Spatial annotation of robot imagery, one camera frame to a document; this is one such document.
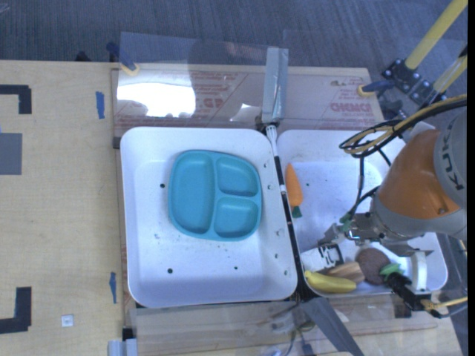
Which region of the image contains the white carton with black print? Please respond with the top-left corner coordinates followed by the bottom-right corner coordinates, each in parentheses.
top-left (301, 243), bottom-right (345, 272)

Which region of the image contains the yellow banana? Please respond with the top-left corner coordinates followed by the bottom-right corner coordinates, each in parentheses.
top-left (304, 269), bottom-right (358, 294)

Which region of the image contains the white plastic tray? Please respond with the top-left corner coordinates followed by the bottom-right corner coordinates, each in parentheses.
top-left (119, 126), bottom-right (299, 309)
top-left (276, 129), bottom-right (449, 298)

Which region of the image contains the orange carrot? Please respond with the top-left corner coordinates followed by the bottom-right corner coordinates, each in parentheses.
top-left (284, 162), bottom-right (304, 219)

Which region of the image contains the brown cardboard board red print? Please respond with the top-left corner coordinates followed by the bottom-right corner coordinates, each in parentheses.
top-left (111, 63), bottom-right (441, 343)

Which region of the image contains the black cylinder on white bracket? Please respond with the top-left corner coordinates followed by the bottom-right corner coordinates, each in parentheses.
top-left (385, 249), bottom-right (431, 312)

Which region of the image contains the small green toy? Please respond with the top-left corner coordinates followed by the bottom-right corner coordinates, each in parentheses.
top-left (379, 263), bottom-right (404, 277)

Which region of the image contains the tan bread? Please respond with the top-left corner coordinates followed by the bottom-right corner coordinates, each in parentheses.
top-left (326, 260), bottom-right (367, 284)

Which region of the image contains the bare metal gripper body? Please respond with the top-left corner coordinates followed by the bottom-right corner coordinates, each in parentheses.
top-left (345, 213), bottom-right (384, 245)

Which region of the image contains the blue divided plate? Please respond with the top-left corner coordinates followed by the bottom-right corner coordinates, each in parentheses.
top-left (167, 149), bottom-right (263, 242)

